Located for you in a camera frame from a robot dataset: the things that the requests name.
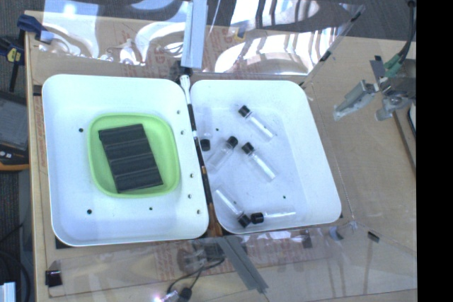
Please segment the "transparent plastic sheet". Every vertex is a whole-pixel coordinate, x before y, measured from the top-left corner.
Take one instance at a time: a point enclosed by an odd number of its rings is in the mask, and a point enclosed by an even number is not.
[[[193,287],[195,301],[248,290],[241,271],[220,247],[221,238],[162,243],[58,260],[62,285],[51,296],[142,287],[151,298],[167,288]],[[416,259],[410,250],[350,222],[335,227],[227,236],[244,250],[263,278],[269,301],[317,301],[417,288]]]
[[[171,79],[183,51],[189,1],[45,0],[40,58],[98,74]]]
[[[200,71],[302,80],[365,10],[316,0],[207,0],[207,5]]]

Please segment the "clear test tube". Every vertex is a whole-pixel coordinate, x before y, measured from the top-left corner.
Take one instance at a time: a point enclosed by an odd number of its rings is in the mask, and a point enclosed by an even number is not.
[[[212,156],[207,160],[207,169],[216,173],[227,159],[232,155],[234,147],[238,144],[238,139],[231,136],[226,140],[219,149],[215,150]]]
[[[260,224],[271,221],[286,221],[295,217],[296,209],[293,206],[289,206],[276,210],[253,213],[250,215],[250,220],[253,224]]]
[[[269,129],[266,123],[264,123],[255,112],[250,111],[246,105],[239,108],[238,112],[256,131],[258,131],[264,140],[269,141],[274,137],[274,132]]]
[[[242,146],[242,151],[253,161],[255,169],[264,175],[269,181],[277,176],[277,173],[255,152],[255,148],[250,142]]]
[[[243,208],[234,201],[234,198],[227,191],[225,191],[223,187],[219,187],[214,191],[214,193],[222,201],[222,204],[231,211],[239,224],[241,224],[244,228],[250,224],[250,218],[244,213]]]

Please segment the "green container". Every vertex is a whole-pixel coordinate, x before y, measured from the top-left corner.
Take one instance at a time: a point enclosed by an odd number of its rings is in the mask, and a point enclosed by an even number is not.
[[[156,160],[163,184],[139,190],[117,192],[99,131],[142,124]],[[170,125],[160,117],[138,113],[108,113],[95,118],[88,127],[88,159],[96,186],[111,197],[150,197],[174,190],[180,180],[178,150]]]

